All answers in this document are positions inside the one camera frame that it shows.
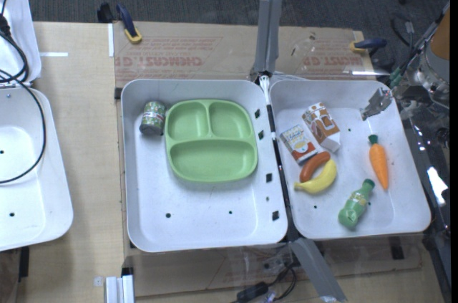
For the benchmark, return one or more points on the yellow banana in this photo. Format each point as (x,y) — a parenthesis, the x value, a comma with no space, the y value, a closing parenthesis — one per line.
(322,181)

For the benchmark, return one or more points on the white plastic tray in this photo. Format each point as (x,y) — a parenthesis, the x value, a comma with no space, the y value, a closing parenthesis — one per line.
(200,215)
(393,208)
(21,194)
(18,29)

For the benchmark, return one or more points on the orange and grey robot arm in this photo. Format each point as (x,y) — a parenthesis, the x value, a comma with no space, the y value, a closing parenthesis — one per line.
(441,40)

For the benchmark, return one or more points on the white and brown carton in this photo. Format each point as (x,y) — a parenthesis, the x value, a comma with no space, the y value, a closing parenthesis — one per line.
(322,128)

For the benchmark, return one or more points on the orange and white juice carton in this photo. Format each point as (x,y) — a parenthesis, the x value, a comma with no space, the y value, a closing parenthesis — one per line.
(298,144)

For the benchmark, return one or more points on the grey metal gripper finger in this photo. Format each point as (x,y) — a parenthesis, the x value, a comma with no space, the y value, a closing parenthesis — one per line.
(373,104)
(384,101)

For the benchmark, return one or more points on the brown cardboard board, red print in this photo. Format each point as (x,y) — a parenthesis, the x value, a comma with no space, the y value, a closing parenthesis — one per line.
(214,51)

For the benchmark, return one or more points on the green divided plate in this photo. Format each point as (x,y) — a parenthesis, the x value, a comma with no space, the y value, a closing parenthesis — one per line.
(211,154)

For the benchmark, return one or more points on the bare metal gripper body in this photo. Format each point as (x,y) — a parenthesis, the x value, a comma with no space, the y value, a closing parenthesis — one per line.
(418,92)

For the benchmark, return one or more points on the orange sausage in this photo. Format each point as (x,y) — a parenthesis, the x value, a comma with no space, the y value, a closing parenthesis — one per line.
(313,165)

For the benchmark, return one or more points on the orange carrot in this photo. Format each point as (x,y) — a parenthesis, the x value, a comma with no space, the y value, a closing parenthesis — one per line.
(378,162)

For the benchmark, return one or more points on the green can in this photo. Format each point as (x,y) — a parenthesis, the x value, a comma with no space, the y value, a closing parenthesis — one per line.
(153,118)

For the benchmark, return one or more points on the green bottle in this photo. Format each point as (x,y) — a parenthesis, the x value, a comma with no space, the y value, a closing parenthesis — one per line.
(354,206)

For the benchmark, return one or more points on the thin black and white rod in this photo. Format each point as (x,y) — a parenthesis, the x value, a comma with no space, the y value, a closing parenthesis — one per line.
(271,119)

